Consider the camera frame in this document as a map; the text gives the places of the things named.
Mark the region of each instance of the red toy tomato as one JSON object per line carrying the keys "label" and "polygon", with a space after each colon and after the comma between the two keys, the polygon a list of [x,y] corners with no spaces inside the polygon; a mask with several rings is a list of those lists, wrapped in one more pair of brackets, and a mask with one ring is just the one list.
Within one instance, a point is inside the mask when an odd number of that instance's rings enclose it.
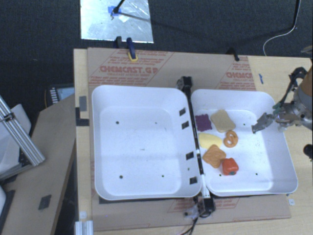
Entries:
{"label": "red toy tomato", "polygon": [[239,167],[233,158],[224,159],[222,166],[224,175],[235,175],[239,170]]}

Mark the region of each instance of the toy food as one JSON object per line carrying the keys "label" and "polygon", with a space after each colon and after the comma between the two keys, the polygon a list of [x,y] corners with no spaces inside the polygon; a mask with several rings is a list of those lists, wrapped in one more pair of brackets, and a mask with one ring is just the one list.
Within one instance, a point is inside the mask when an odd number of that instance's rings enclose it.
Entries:
{"label": "toy food", "polygon": [[195,116],[198,131],[212,130],[212,123],[208,114]]}
{"label": "toy food", "polygon": [[224,138],[224,145],[228,148],[236,146],[238,143],[238,136],[234,131],[227,131],[226,138]]}
{"label": "toy food", "polygon": [[235,175],[239,170],[239,167],[233,158],[224,159],[222,166],[224,175]]}
{"label": "toy food", "polygon": [[219,110],[211,116],[211,121],[214,123],[219,132],[226,132],[236,128],[234,122],[230,119],[225,110]]}
{"label": "toy food", "polygon": [[218,148],[222,145],[222,139],[207,133],[199,133],[199,143],[204,149],[210,148],[213,144],[217,145]]}
{"label": "toy food", "polygon": [[221,162],[226,158],[226,153],[214,144],[206,151],[202,158],[214,168],[218,168],[220,167]]}

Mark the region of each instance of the white plastic container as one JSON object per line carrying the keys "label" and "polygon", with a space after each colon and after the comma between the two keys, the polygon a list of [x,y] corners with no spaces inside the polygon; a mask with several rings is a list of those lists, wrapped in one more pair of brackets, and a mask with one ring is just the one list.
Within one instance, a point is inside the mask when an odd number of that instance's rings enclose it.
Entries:
{"label": "white plastic container", "polygon": [[[218,196],[290,193],[297,177],[283,133],[274,123],[252,133],[251,125],[271,112],[266,93],[197,90],[195,116],[225,109],[239,142],[221,147],[239,165],[224,176],[202,161],[205,184]],[[95,187],[107,200],[192,197],[201,177],[186,96],[177,89],[103,85],[92,93]],[[224,137],[214,125],[207,133]]]}

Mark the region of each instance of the tray with toy food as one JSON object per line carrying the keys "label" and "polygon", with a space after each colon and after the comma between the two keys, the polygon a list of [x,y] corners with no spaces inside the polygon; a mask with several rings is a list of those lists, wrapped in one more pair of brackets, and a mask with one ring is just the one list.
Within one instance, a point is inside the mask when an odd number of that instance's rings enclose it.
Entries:
{"label": "tray with toy food", "polygon": [[94,89],[95,188],[102,198],[192,197],[202,187],[217,196],[296,190],[284,134],[275,124],[251,130],[274,105],[268,94],[196,90],[187,98],[175,88]]}

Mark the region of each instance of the dark floor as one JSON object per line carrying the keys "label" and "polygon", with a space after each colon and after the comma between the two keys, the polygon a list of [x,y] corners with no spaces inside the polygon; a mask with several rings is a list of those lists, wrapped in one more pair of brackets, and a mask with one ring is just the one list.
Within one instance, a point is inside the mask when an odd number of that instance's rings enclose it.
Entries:
{"label": "dark floor", "polygon": [[[287,32],[296,0],[148,0],[154,44],[138,49],[263,55],[263,43]],[[80,39],[80,0],[0,0],[0,95],[32,119],[45,89],[73,82],[73,49],[112,47]],[[297,29],[267,44],[267,55],[309,57],[313,0],[302,0]]]}

